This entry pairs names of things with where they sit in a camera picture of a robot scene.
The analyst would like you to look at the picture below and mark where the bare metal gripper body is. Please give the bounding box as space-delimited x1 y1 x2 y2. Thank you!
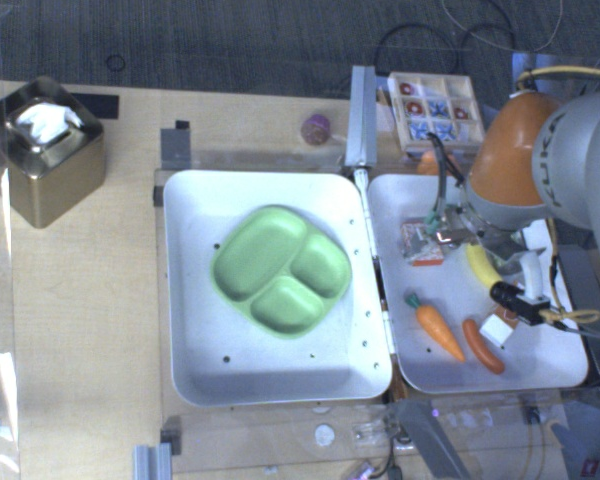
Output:
427 206 487 250

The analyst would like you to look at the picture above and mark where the clear and orange packet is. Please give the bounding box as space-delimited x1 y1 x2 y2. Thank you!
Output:
400 221 446 268

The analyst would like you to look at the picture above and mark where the white plastic tray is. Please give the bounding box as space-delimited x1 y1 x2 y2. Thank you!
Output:
162 169 394 409
367 172 591 396

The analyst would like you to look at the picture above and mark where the yellow banana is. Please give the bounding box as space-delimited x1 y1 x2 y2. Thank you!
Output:
465 242 507 291

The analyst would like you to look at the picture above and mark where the thin black and white rod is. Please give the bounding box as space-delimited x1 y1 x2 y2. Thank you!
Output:
353 166 397 355

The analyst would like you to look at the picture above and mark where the orange ball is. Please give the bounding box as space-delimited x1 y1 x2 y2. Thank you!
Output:
416 149 454 177

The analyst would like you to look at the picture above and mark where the orange carrot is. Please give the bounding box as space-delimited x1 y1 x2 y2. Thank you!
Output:
404 292 468 364

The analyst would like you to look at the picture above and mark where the brown packet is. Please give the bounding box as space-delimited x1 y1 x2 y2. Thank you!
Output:
494 305 522 330

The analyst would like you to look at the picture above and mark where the white cube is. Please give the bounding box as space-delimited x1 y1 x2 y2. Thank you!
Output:
479 313 514 346

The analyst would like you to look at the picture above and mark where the wooden box with tiles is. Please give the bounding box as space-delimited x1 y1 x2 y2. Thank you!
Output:
386 70 487 157

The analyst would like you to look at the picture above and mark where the red sausage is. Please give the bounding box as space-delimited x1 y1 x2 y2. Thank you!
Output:
461 318 507 376

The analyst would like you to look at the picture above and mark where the green divided plate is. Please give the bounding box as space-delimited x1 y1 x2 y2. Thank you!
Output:
209 205 354 341

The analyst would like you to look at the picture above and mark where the pale wood board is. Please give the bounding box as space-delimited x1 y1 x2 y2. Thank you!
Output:
158 87 597 475

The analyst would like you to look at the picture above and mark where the gold tissue box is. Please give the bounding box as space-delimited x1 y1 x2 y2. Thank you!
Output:
0 74 107 230

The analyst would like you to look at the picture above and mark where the black cylinder on white bracket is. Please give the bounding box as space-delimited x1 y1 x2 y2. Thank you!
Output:
489 250 554 327

